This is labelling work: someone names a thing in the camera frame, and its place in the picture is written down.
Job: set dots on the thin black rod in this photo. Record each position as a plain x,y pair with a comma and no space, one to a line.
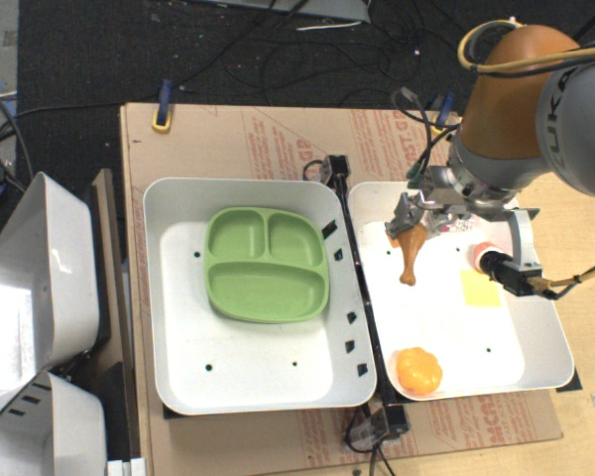
366,295

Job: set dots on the brown cardboard board red print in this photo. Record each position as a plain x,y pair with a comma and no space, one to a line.
228,142

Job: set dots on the orange toy pumpkin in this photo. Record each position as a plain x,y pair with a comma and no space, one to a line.
419,371

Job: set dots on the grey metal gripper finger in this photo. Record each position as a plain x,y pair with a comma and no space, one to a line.
395,218
418,207

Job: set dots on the brown toy chicken drumstick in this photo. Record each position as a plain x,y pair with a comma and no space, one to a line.
410,256

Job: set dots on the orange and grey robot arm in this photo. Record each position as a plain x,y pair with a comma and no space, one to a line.
511,107

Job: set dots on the black cylinder on white bracket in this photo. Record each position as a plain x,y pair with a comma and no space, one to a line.
511,272

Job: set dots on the pink round toy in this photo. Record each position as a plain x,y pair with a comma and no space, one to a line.
479,252

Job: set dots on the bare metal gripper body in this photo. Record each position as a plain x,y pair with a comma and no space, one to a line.
451,186

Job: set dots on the green divided plate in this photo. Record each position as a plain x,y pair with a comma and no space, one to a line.
268,285

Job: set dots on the white plastic tray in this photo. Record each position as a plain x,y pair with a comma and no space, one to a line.
258,360
451,335

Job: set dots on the white plastic bin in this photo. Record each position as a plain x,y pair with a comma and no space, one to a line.
35,285
49,434

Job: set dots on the yellow flat square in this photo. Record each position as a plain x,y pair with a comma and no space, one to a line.
480,290

